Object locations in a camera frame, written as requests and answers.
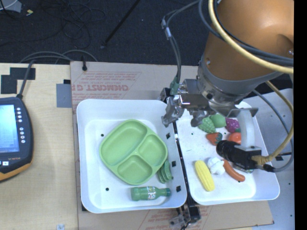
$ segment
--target green bottle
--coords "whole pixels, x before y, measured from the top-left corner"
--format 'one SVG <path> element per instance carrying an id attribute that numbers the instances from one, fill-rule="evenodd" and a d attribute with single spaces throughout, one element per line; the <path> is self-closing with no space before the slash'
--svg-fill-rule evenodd
<path id="1" fill-rule="evenodd" d="M 133 187 L 131 188 L 131 198 L 133 201 L 154 200 L 160 196 L 170 196 L 169 188 L 159 189 L 155 186 Z"/>

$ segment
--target green plate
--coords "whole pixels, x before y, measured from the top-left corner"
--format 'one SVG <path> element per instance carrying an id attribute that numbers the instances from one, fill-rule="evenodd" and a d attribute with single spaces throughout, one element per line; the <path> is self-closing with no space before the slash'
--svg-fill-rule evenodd
<path id="1" fill-rule="evenodd" d="M 167 146 L 144 123 L 129 119 L 111 131 L 99 146 L 102 162 L 130 185 L 147 182 L 164 164 Z"/>

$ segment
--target red toy tomato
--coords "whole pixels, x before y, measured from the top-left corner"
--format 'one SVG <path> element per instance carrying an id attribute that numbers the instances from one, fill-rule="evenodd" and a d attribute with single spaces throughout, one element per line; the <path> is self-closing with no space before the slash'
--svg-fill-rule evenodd
<path id="1" fill-rule="evenodd" d="M 241 133 L 240 132 L 231 133 L 228 137 L 228 140 L 241 144 Z"/>

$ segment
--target cardboard sheet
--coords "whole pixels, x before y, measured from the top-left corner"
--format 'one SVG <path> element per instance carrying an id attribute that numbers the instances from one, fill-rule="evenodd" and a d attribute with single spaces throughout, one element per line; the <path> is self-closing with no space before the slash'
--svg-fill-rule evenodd
<path id="1" fill-rule="evenodd" d="M 81 230 L 108 229 L 171 229 L 169 220 L 177 215 L 176 209 L 138 210 L 116 213 L 93 214 L 83 210 L 80 197 L 80 165 L 76 124 L 76 107 L 84 99 L 160 99 L 164 87 L 169 87 L 177 67 L 106 62 L 71 62 L 71 89 L 78 221 Z M 183 66 L 181 80 L 194 79 L 197 67 Z M 201 219 L 192 230 L 223 230 L 273 223 L 267 201 L 232 203 L 218 206 L 199 206 Z"/>

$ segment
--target corn cob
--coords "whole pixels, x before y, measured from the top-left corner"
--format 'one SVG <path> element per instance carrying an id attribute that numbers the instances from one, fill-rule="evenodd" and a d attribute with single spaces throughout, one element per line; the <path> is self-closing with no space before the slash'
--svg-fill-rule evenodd
<path id="1" fill-rule="evenodd" d="M 197 160 L 195 162 L 195 169 L 203 187 L 208 192 L 213 191 L 215 189 L 214 181 L 205 162 L 202 160 Z"/>

